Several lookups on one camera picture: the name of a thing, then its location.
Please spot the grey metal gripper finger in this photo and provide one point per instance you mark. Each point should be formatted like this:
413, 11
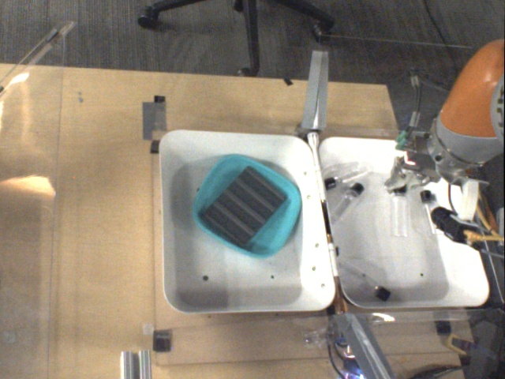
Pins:
410, 181
394, 176

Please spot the black cylinder on white bracket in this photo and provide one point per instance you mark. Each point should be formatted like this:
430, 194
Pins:
450, 221

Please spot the white plastic tray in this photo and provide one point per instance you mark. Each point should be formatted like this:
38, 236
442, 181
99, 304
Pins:
418, 267
236, 282

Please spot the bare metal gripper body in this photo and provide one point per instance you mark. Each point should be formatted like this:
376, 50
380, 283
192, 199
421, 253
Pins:
424, 160

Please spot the clear plastic bottle black cap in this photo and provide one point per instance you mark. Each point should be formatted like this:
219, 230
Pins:
343, 174
367, 280
347, 200
399, 215

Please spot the thin black and white rod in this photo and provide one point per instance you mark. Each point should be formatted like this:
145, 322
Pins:
324, 207

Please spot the teal square bowl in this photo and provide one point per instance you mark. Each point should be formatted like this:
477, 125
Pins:
282, 221

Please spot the black office chair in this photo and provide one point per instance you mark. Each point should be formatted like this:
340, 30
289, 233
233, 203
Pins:
252, 10

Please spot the dark grey ribbed block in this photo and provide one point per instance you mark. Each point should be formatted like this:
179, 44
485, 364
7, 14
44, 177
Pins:
244, 205

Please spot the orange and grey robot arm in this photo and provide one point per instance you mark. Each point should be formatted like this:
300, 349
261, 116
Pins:
469, 105

